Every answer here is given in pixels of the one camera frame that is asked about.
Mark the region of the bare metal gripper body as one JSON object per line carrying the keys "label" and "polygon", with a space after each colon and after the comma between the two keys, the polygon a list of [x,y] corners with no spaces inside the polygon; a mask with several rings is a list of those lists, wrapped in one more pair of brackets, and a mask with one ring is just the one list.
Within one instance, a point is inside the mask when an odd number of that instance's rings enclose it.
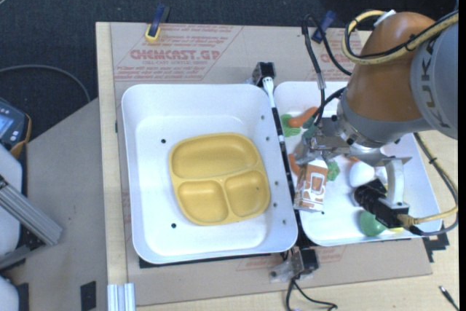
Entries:
{"label": "bare metal gripper body", "polygon": [[385,159],[387,155],[382,152],[383,145],[365,137],[347,120],[337,116],[324,118],[308,140],[308,147],[317,151],[317,157],[322,158],[322,151],[332,151],[337,156],[353,157],[360,161]]}

